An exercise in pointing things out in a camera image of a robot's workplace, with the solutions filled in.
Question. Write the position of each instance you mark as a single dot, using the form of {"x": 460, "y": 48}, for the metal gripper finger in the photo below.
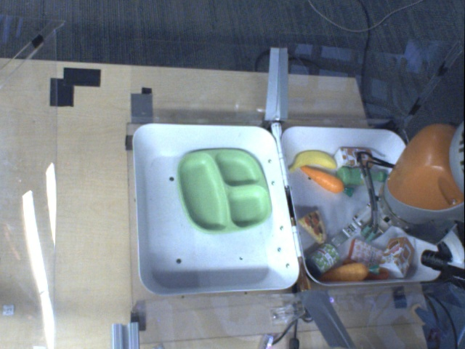
{"x": 362, "y": 217}
{"x": 344, "y": 233}

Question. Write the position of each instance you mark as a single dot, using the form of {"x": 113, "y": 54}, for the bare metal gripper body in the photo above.
{"x": 389, "y": 222}

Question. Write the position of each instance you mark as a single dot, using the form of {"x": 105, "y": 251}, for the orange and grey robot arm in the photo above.
{"x": 423, "y": 173}

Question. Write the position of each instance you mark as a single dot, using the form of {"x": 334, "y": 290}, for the white plastic tray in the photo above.
{"x": 338, "y": 209}
{"x": 218, "y": 260}

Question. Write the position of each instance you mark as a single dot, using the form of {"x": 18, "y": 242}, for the orange and white packet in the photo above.
{"x": 365, "y": 252}

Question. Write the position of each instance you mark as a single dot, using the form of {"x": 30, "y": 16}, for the pizza slice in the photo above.
{"x": 314, "y": 225}

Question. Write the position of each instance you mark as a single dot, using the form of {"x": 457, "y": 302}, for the green can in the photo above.
{"x": 323, "y": 257}

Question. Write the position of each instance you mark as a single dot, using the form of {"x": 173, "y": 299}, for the orange and white carton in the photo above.
{"x": 399, "y": 254}

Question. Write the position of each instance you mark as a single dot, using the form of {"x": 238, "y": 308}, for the orange bread roll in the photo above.
{"x": 345, "y": 273}

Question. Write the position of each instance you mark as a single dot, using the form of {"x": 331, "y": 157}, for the green bottle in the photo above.
{"x": 350, "y": 176}

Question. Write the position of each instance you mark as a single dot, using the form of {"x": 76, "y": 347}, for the orange carrot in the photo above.
{"x": 325, "y": 181}

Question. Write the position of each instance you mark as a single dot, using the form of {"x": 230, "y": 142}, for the red chili pepper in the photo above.
{"x": 379, "y": 274}

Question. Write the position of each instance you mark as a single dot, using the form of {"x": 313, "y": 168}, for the white and brown carton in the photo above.
{"x": 347, "y": 156}

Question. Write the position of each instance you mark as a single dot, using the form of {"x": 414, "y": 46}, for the yellow banana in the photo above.
{"x": 315, "y": 157}

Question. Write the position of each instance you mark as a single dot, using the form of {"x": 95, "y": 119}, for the green divided plate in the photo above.
{"x": 203, "y": 191}

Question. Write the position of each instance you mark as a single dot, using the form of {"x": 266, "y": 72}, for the black cylinder on white bracket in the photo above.
{"x": 437, "y": 258}

